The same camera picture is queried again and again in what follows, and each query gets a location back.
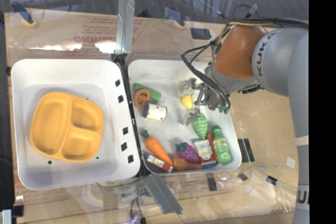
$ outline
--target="orange donut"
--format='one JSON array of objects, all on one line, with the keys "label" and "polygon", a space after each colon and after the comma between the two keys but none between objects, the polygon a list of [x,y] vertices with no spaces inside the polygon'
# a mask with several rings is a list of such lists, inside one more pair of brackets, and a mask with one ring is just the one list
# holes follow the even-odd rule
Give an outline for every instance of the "orange donut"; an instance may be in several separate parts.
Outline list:
[{"label": "orange donut", "polygon": [[140,89],[136,91],[134,95],[134,105],[139,109],[144,108],[150,97],[151,97],[151,92],[149,90]]}]

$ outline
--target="orange divided bowl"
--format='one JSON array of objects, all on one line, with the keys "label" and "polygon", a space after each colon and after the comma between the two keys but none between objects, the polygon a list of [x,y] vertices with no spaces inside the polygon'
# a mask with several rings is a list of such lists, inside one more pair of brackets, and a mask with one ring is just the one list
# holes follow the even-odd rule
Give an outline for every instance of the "orange divided bowl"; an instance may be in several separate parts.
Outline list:
[{"label": "orange divided bowl", "polygon": [[50,92],[38,102],[29,139],[33,148],[50,158],[86,162],[97,153],[104,118],[93,102],[63,92]]}]

